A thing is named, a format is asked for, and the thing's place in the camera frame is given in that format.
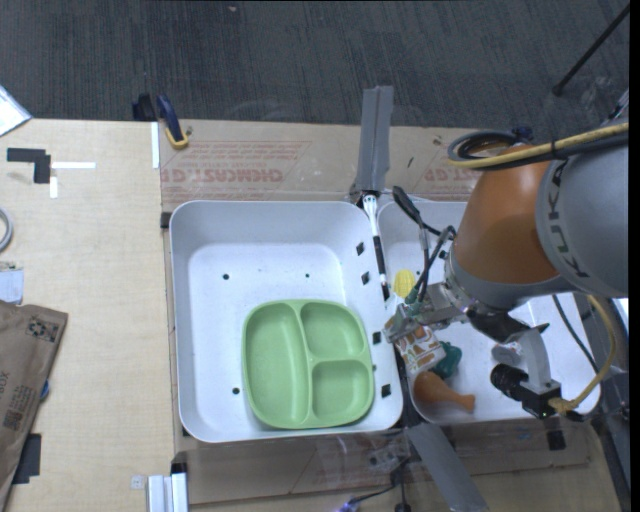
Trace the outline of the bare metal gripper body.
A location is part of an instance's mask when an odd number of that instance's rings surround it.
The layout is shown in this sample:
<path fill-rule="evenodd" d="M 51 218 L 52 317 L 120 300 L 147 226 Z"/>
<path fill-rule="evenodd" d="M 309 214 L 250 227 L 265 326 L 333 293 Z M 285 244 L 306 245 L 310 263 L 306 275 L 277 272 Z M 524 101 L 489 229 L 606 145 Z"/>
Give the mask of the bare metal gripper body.
<path fill-rule="evenodd" d="M 431 329 L 445 329 L 455 323 L 468 323 L 481 303 L 454 281 L 443 281 L 427 287 L 420 301 L 417 321 Z"/>

